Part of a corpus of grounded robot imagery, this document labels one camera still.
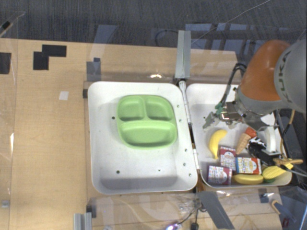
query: white tray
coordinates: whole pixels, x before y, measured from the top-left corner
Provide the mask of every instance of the white tray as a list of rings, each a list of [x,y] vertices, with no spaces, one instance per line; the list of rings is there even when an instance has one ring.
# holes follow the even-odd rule
[[[118,101],[132,94],[166,98],[177,120],[177,141],[167,148],[133,149],[120,140]],[[181,91],[168,83],[96,82],[88,90],[92,181],[102,194],[187,191],[197,172]]]
[[[222,186],[212,186],[206,182],[207,179],[207,171],[208,165],[218,165],[218,160],[213,158],[212,153],[208,148],[209,139],[212,133],[218,129],[225,129],[228,131],[227,135],[221,140],[220,144],[229,146],[232,148],[236,147],[236,144],[239,140],[239,137],[247,128],[245,124],[238,124],[235,129],[229,129],[228,126],[224,122],[219,122],[219,124],[209,129],[207,132],[204,132],[202,126],[205,123],[204,117],[207,117],[211,111],[215,111],[214,107],[218,104],[221,100],[226,85],[224,84],[192,84],[187,88],[187,98],[189,102],[189,110],[191,114],[192,120],[192,128],[193,128],[193,135],[195,140],[195,146],[198,153],[198,160],[201,169],[201,175],[204,182],[216,188],[229,188],[229,187],[263,187],[263,186],[280,186],[280,185],[287,185],[291,181],[291,173],[286,172],[283,175],[276,178],[276,180],[272,183],[263,183],[259,185],[222,185]],[[235,98],[235,92],[231,91],[228,96],[228,101],[232,101]],[[263,122],[273,125],[274,124],[274,115],[267,115],[262,118]],[[259,137],[266,142],[264,133],[259,132]],[[276,138],[276,150],[280,151],[279,144],[280,144],[280,134],[278,129],[275,130],[275,138]],[[243,152],[243,156],[248,156],[247,152]]]

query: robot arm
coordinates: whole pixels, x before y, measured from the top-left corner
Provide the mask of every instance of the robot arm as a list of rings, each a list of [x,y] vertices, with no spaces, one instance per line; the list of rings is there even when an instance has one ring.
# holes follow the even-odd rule
[[[306,40],[293,45],[271,40],[250,61],[235,100],[211,113],[203,128],[221,120],[230,127],[243,122],[255,130],[267,126],[261,117],[276,109],[306,113]]]

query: banana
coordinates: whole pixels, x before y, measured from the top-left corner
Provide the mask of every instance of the banana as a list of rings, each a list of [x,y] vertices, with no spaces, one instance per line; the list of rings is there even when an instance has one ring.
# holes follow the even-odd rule
[[[260,174],[236,174],[234,180],[240,184],[256,185],[263,182],[263,176]]]
[[[227,134],[227,131],[224,129],[219,129],[213,133],[213,135],[210,137],[209,141],[209,149],[213,153],[214,158],[218,159],[217,152],[219,149],[219,142],[220,139],[222,139]]]

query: wooden table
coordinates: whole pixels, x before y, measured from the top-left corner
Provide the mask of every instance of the wooden table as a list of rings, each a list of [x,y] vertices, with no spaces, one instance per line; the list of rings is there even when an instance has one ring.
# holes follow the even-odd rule
[[[0,39],[0,52],[10,51],[6,44],[11,44],[8,39]],[[50,57],[49,70],[33,70],[33,52],[41,52],[43,44],[67,46],[67,55]],[[10,211],[0,211],[0,217],[4,219],[0,219],[4,222],[3,225],[0,223],[0,228],[7,229],[5,224],[9,214],[10,230],[71,230],[73,214],[85,213],[89,195],[83,99],[86,62],[100,58],[105,80],[113,80],[117,76],[118,79],[132,81],[136,74],[143,80],[150,80],[150,75],[160,74],[161,80],[168,82],[174,75],[177,50],[32,40],[19,40],[17,45],[11,205]],[[233,52],[192,50],[191,74],[195,80],[226,82],[235,63]],[[61,92],[69,92],[67,100],[59,99]],[[277,188],[269,190],[278,199]],[[150,217],[142,210],[144,207],[172,207],[170,216],[163,216],[170,223],[179,214],[176,213],[177,201],[168,194],[149,196],[151,203],[147,206],[141,200],[144,195],[132,198],[97,196],[100,196],[100,207],[112,207],[113,213],[127,216],[114,217],[109,223],[113,230],[165,228],[166,223]],[[255,200],[240,206],[221,198],[223,200],[236,229],[281,229],[278,215],[269,204]],[[103,229],[101,219],[93,222],[93,229]],[[201,230],[215,229],[207,213],[199,215],[198,223]]]

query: green plate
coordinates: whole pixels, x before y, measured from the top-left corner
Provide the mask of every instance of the green plate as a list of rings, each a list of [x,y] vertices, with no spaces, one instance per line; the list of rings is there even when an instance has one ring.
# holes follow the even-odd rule
[[[128,95],[117,105],[117,126],[122,142],[131,148],[163,148],[177,139],[170,102],[157,95]]]

